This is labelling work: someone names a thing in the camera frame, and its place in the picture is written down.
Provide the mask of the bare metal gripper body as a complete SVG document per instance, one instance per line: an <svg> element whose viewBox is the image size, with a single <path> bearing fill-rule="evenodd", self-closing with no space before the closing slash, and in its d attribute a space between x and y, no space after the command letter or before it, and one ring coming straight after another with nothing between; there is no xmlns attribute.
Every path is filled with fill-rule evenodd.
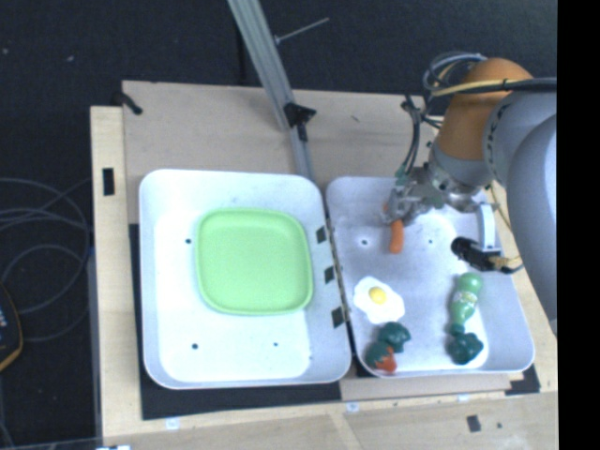
<svg viewBox="0 0 600 450"><path fill-rule="evenodd" d="M398 213L406 206L418 207L418 214L431 209L442 209L448 205L465 213L472 212L477 205L475 196L482 189L463 184L444 169L429 166L413 167L407 170L404 166L396 172L389 201L398 204Z"/></svg>

